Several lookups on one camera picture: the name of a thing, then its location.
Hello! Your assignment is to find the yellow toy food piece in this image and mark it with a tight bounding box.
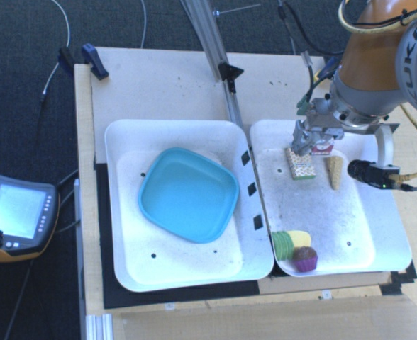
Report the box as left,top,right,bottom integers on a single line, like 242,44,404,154
286,229,313,249

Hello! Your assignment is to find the beige ice cream cone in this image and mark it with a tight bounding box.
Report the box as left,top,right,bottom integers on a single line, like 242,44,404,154
323,155,345,191

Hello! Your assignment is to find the blue plate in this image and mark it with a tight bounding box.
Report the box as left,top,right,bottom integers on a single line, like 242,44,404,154
138,147,240,244

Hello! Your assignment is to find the white plastic tray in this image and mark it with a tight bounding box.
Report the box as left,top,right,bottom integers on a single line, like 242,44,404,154
249,118,413,278
104,118,275,293

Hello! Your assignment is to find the red and white carton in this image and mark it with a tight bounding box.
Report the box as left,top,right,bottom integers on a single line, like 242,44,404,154
311,142,335,157

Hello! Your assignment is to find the white patterned carton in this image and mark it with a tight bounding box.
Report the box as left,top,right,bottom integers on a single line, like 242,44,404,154
285,147,317,181

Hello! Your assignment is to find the purple cupcake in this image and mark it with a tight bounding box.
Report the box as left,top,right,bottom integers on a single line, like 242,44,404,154
292,246,319,273

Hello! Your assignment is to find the green ridged toy vegetable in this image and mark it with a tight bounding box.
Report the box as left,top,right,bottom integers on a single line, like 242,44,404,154
272,230,295,262

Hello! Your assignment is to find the black cylinder on white bracket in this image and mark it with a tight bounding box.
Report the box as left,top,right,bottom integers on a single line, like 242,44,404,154
343,122,401,191

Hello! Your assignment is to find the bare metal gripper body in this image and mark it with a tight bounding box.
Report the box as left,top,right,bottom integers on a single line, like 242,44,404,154
305,96,387,138

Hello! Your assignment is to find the pale wooden board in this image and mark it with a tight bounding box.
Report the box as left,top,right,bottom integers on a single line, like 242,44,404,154
89,46,394,296

